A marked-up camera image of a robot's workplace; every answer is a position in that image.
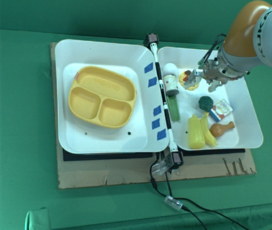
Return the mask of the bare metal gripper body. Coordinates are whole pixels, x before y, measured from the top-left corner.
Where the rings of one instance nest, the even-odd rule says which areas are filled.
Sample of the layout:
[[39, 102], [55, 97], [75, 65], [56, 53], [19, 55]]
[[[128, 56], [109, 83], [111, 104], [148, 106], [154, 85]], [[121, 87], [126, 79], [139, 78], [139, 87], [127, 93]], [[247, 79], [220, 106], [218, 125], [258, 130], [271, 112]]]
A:
[[214, 57], [213, 59], [204, 59], [201, 62], [201, 77], [208, 83], [218, 81], [227, 83], [243, 77], [245, 71], [237, 71], [231, 68], [222, 58]]

